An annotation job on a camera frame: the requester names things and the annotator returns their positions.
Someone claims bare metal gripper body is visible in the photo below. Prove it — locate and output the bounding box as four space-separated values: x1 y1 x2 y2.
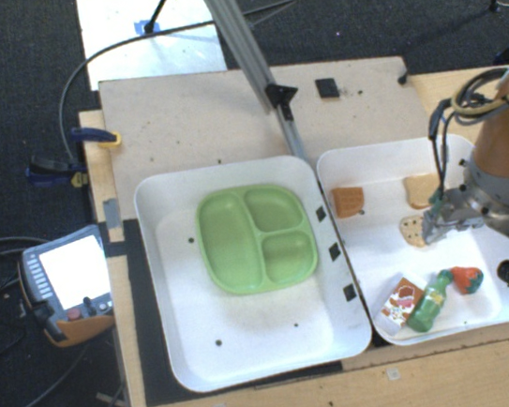
434 178 509 248

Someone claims tan dotted biscuit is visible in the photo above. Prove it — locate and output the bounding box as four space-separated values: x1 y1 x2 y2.
397 212 432 251

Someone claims tan bread slice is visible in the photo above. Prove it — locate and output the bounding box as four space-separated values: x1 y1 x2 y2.
401 171 445 213

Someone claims white plastic tray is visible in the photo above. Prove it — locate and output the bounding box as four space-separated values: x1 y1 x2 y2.
313 123 509 356
129 145 379 399

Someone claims red and green strawberry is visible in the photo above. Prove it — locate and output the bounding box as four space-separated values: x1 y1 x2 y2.
449 262 487 299

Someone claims green bottle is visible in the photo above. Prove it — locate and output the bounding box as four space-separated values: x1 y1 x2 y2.
398 267 462 336

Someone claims white and brown carton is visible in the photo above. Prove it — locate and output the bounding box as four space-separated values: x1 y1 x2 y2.
367 267 432 332

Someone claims orange bread slice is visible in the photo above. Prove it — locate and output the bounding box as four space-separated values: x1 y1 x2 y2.
330 183 368 220

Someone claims black block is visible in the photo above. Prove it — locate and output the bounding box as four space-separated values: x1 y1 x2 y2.
314 75 342 101

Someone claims green divided plate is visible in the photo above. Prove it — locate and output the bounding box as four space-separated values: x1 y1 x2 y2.
190 176 323 302

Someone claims pale flat board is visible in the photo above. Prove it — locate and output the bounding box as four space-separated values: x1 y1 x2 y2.
96 24 509 404

